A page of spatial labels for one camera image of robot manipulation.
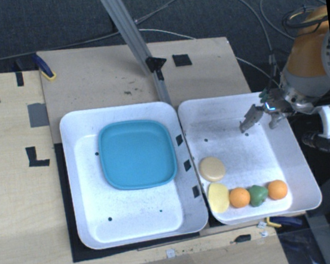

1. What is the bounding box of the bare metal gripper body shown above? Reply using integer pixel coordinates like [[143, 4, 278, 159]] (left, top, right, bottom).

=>
[[260, 83, 317, 121]]

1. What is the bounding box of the white plastic tray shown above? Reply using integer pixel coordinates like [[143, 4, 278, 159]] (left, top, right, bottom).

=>
[[175, 84, 325, 231], [57, 95, 212, 253]]

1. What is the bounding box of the beige round biscuit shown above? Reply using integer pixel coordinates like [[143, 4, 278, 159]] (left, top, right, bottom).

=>
[[197, 154, 228, 184]]

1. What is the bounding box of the orange toy orange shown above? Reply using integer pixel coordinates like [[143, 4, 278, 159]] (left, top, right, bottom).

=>
[[266, 178, 290, 202], [227, 186, 253, 210]]

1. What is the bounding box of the green toy pepper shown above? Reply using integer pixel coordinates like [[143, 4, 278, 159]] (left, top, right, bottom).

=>
[[247, 183, 270, 208]]

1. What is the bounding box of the yellow oval toy food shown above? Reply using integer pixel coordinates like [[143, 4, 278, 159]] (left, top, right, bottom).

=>
[[206, 181, 232, 216]]

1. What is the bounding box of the blue plate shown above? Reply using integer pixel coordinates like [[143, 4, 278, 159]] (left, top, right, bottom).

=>
[[95, 114, 181, 195]]

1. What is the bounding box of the pale wood board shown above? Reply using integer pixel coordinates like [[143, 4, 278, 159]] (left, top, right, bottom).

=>
[[36, 22, 279, 263]]

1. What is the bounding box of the black cylinder on white bracket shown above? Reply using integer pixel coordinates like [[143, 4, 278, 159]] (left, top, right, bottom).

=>
[[297, 104, 330, 156]]

